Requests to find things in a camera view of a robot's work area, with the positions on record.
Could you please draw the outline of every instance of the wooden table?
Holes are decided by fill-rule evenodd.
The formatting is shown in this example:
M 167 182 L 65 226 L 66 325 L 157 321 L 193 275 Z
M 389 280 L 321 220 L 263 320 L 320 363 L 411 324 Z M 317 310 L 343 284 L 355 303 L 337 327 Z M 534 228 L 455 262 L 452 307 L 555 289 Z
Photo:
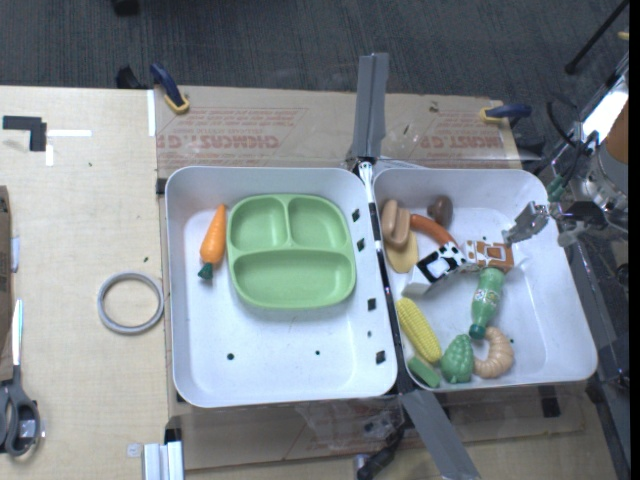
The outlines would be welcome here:
M 14 293 L 24 300 L 23 384 L 46 429 L 26 460 L 0 455 L 0 478 L 137 479 L 135 445 L 163 442 L 164 326 L 118 335 L 102 325 L 96 309 L 101 284 L 116 272 L 162 278 L 148 96 L 0 87 L 3 115 L 41 117 L 49 132 L 62 135 L 49 139 L 53 163 L 47 165 L 45 153 L 28 150 L 27 132 L 0 130 L 0 184 L 9 187 L 21 243 Z M 78 130 L 90 137 L 64 136 Z M 129 324 L 146 320 L 154 307 L 153 295 L 136 283 L 118 285 L 107 303 Z M 470 443 L 483 477 L 614 478 L 595 407 L 586 397 L 575 404 L 584 415 L 577 432 Z M 221 480 L 353 477 L 351 457 L 187 473 Z M 426 450 L 402 450 L 378 478 L 438 477 Z

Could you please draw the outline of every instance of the silver ring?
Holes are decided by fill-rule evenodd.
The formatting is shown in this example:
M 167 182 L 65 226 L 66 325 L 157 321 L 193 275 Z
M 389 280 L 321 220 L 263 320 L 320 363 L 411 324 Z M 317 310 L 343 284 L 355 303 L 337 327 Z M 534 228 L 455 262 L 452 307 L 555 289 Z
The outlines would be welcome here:
M 158 308 L 156 309 L 155 314 L 147 320 L 145 323 L 140 325 L 122 325 L 118 322 L 113 321 L 104 310 L 104 298 L 109 291 L 109 289 L 116 283 L 120 281 L 142 281 L 146 285 L 148 285 L 156 294 L 156 298 L 158 299 Z M 162 294 L 162 288 L 160 287 L 160 283 L 158 283 L 155 279 L 151 278 L 149 275 L 144 274 L 143 272 L 135 272 L 132 270 L 120 272 L 119 274 L 114 274 L 109 277 L 102 286 L 100 287 L 100 291 L 98 292 L 98 315 L 100 316 L 100 320 L 102 323 L 114 332 L 120 334 L 140 334 L 142 332 L 147 331 L 151 327 L 153 327 L 160 317 L 162 316 L 162 312 L 164 310 L 164 295 Z

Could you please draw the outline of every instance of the toy bottle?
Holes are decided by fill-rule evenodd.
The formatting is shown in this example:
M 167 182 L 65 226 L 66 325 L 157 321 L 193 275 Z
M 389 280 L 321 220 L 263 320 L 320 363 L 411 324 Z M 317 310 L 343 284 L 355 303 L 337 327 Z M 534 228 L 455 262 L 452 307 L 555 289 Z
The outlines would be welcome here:
M 480 272 L 480 281 L 471 302 L 473 324 L 469 328 L 469 336 L 474 340 L 484 338 L 487 323 L 496 314 L 503 284 L 502 270 L 487 267 Z

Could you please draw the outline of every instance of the croissant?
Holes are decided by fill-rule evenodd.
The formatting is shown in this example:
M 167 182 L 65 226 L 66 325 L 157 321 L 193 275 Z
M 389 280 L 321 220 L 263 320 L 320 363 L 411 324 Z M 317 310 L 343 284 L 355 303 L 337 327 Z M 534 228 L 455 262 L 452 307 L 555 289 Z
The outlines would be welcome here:
M 511 368 L 513 348 L 497 327 L 487 327 L 485 339 L 489 342 L 489 353 L 484 361 L 473 358 L 473 373 L 483 379 L 493 379 Z

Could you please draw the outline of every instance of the plastic tray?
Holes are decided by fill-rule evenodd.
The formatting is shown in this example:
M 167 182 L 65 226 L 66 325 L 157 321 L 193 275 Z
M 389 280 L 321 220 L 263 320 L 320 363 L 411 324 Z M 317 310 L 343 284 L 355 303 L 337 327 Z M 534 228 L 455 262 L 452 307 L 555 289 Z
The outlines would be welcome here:
M 422 215 L 427 215 L 427 207 L 437 196 L 448 196 L 454 207 L 449 231 L 458 243 L 502 242 L 501 231 L 515 224 L 515 217 L 528 202 L 547 201 L 538 178 L 525 171 L 502 169 L 391 168 L 375 177 L 374 193 L 379 209 L 388 199 L 396 199 L 401 207 Z M 437 249 L 428 236 L 417 233 L 417 237 L 421 258 Z M 436 391 L 578 381 L 595 371 L 595 345 L 557 238 L 557 226 L 550 221 L 538 235 L 513 245 L 516 267 L 505 278 L 498 312 L 490 322 L 512 340 L 512 368 L 496 379 L 474 375 L 471 382 L 463 384 L 443 380 Z M 387 270 L 397 300 L 408 274 L 398 274 L 390 266 Z M 413 299 L 438 336 L 443 352 L 456 335 L 468 332 L 477 283 L 477 274 L 456 274 Z M 476 356 L 486 357 L 486 341 L 472 341 Z M 413 347 L 406 339 L 403 346 L 405 359 L 409 359 Z
M 231 214 L 248 197 L 272 194 L 305 196 L 300 202 L 317 196 L 338 208 L 356 270 L 340 302 L 305 311 L 257 308 L 235 290 L 226 258 L 212 282 L 198 277 L 198 250 L 218 204 Z M 167 181 L 165 204 L 173 379 L 187 402 L 220 408 L 369 398 L 391 389 L 397 358 L 356 176 L 343 169 L 185 167 Z
M 236 290 L 259 307 L 331 306 L 356 281 L 347 222 L 335 204 L 318 196 L 243 199 L 229 215 L 227 255 Z

